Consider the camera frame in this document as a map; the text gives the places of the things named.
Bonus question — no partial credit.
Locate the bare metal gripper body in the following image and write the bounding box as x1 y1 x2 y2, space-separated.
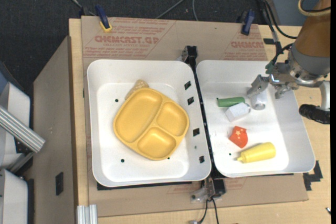
267 61 327 90

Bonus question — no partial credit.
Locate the small white cylinder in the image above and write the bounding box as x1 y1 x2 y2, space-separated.
250 91 267 111

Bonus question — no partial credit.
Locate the green cylinder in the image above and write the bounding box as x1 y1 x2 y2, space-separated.
216 96 246 108

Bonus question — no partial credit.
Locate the white carton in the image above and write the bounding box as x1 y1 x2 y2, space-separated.
225 102 251 123

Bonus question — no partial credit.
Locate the white plastic tray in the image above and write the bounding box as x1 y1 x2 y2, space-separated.
195 59 316 179
86 59 213 188

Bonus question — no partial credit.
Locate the red carton with stars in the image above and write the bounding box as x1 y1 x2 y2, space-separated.
228 125 249 149

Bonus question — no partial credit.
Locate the thin black rod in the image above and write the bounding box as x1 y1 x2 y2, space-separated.
189 60 219 179

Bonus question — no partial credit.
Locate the yellow bottle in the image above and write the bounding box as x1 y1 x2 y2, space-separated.
236 141 277 164

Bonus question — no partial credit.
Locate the brown cardboard board red print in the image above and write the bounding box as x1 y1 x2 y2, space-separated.
80 15 309 217

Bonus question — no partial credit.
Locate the yellow divided plate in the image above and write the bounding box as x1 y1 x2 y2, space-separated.
112 87 191 162

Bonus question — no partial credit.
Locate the black cylinder on white bracket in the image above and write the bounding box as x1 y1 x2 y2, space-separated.
298 80 331 125

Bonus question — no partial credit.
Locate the black block with thin wires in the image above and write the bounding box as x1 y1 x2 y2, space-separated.
180 45 198 64
190 178 227 203

